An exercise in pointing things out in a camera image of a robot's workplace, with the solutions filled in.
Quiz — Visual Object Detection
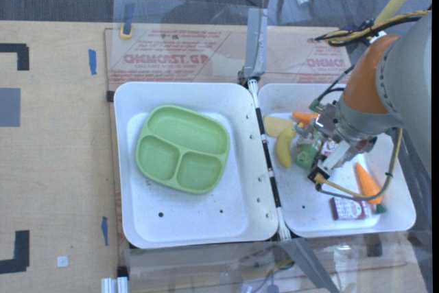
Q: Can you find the white and red packet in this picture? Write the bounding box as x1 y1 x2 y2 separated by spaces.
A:
322 139 340 157

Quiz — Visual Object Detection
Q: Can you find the purple and white carton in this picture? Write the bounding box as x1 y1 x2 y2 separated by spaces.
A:
330 196 372 221

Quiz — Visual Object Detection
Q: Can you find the yellow banana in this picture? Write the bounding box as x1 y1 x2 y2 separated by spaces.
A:
275 126 298 169

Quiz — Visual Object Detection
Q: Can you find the thin black and white rod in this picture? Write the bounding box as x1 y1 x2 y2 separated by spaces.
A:
247 78 292 241

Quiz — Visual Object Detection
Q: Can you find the pale yellow slice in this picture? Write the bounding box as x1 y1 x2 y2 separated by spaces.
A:
263 115 296 139

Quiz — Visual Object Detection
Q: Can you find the small orange carrot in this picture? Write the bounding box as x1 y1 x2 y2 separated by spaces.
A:
292 111 320 126

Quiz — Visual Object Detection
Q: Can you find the green divided plate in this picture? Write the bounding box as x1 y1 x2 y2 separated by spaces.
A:
135 104 231 196

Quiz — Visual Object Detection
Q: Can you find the white plastic tray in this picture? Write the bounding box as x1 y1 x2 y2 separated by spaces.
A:
112 81 279 250
257 82 417 239

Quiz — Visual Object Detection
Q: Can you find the large orange carrot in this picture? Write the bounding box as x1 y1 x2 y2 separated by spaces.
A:
355 162 388 215

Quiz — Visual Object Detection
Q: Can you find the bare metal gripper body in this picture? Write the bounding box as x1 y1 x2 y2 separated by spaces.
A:
312 103 377 154

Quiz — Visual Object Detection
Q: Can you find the brown cardboard board red print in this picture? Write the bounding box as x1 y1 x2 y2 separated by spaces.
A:
104 25 412 281

